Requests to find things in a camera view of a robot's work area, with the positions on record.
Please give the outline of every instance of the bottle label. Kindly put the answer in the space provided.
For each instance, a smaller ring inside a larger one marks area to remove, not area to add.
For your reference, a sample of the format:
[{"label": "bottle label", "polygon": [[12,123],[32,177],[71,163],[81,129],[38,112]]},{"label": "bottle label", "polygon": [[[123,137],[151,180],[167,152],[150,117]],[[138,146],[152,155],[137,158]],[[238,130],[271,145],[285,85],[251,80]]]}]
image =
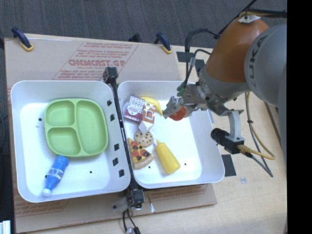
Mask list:
[{"label": "bottle label", "polygon": [[60,169],[57,168],[50,168],[48,175],[53,176],[53,177],[57,177],[59,180],[62,179],[64,172]]}]

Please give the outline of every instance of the banana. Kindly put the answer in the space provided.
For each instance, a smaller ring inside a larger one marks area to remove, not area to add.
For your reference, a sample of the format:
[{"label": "banana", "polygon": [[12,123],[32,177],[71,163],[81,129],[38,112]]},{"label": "banana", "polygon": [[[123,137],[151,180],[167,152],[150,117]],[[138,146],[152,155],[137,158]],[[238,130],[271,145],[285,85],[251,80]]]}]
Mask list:
[{"label": "banana", "polygon": [[158,102],[158,100],[154,99],[154,98],[151,98],[151,97],[148,97],[148,96],[142,96],[140,97],[141,99],[144,99],[146,102],[150,103],[150,104],[153,104],[156,106],[156,111],[159,112],[161,115],[162,115],[162,110],[161,110],[161,106]]}]

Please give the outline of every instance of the blue bottle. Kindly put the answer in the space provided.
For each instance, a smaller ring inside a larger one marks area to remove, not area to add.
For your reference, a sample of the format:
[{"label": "blue bottle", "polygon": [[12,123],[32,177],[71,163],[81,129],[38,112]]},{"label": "blue bottle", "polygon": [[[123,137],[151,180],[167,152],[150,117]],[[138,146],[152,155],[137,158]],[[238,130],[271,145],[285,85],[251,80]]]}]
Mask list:
[{"label": "blue bottle", "polygon": [[65,156],[57,156],[53,166],[50,168],[47,183],[42,191],[42,195],[49,197],[52,193],[52,189],[60,182],[63,177],[65,168],[68,166],[69,159]]}]

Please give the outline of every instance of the table surface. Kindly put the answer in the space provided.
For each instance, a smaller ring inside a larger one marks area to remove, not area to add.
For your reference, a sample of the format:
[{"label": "table surface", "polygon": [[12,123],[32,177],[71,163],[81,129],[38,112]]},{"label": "table surface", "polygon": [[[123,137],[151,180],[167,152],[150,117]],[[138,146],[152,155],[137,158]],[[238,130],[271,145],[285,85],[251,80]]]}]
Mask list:
[{"label": "table surface", "polygon": [[[184,52],[182,46],[172,46],[172,48],[174,52]],[[199,52],[197,58],[207,61],[208,55]],[[185,77],[185,63],[177,61],[177,65],[181,77]],[[197,81],[195,70],[192,71],[189,81]],[[236,101],[228,102],[226,105],[230,109],[244,110],[240,115],[241,135],[245,138],[245,145],[256,150],[247,123],[245,96],[240,95]],[[253,93],[250,97],[250,113],[257,135],[276,157],[275,160],[266,159],[273,177],[269,176],[254,160],[242,154],[231,155],[236,175],[226,176],[220,182],[213,184],[217,204],[132,217],[142,234],[282,234],[284,232],[287,219],[287,177],[283,153],[267,107]],[[213,113],[213,119],[214,127],[230,131],[227,117],[219,117]],[[229,154],[223,147],[220,147],[220,152],[222,155]],[[132,226],[129,219],[126,219],[126,224]],[[124,234],[125,230],[122,219],[115,219],[31,233]]]}]

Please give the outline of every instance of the green plate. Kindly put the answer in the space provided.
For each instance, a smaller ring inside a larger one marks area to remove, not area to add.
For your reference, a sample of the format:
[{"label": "green plate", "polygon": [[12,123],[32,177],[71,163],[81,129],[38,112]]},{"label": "green plate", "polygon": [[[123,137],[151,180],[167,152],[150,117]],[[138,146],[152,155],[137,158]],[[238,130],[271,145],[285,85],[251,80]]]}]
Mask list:
[{"label": "green plate", "polygon": [[91,156],[103,152],[108,145],[103,110],[92,100],[50,102],[44,111],[44,127],[48,145],[58,155]]}]

